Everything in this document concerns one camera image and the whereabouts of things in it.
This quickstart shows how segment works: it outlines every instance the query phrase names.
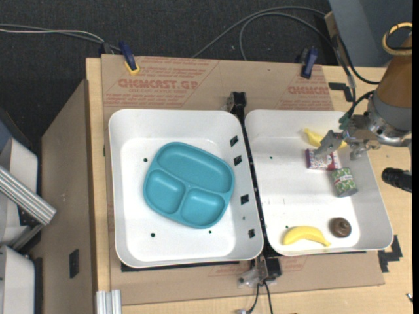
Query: wooden edge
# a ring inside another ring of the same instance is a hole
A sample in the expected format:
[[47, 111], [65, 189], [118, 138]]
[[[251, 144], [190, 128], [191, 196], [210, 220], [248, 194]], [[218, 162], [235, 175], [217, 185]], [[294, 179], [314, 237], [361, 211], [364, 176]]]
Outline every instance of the wooden edge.
[[92, 244], [92, 284], [94, 292], [111, 290], [109, 232], [107, 219], [101, 60], [86, 59], [86, 139]]

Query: yellow banana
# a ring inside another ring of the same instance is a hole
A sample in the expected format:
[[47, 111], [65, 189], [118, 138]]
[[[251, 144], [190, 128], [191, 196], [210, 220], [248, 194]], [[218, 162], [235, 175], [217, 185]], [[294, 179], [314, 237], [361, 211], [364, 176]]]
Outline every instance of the yellow banana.
[[[320, 147], [321, 140], [324, 136], [315, 133], [314, 131], [309, 130], [308, 128], [304, 129], [304, 133], [306, 133], [308, 142], [313, 145], [314, 147]], [[343, 141], [340, 145], [339, 149], [346, 147], [346, 142]]]
[[311, 226], [299, 226], [291, 228], [283, 237], [282, 243], [284, 245], [293, 244], [300, 239], [309, 239], [323, 244], [325, 247], [330, 246], [320, 229]]

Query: blue clamp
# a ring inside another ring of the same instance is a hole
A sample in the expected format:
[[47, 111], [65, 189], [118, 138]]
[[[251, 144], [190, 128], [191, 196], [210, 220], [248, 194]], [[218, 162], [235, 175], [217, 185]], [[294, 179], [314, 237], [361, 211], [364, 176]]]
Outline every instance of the blue clamp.
[[319, 56], [319, 51], [316, 48], [311, 48], [308, 51], [306, 57], [306, 63], [301, 69], [301, 76], [306, 79], [310, 79], [312, 76], [313, 65], [315, 64], [317, 57]]
[[139, 66], [136, 63], [136, 59], [134, 58], [134, 54], [131, 51], [131, 48], [124, 42], [119, 42], [119, 48], [124, 54], [125, 57], [125, 66], [128, 72], [131, 75], [137, 75], [139, 73]]

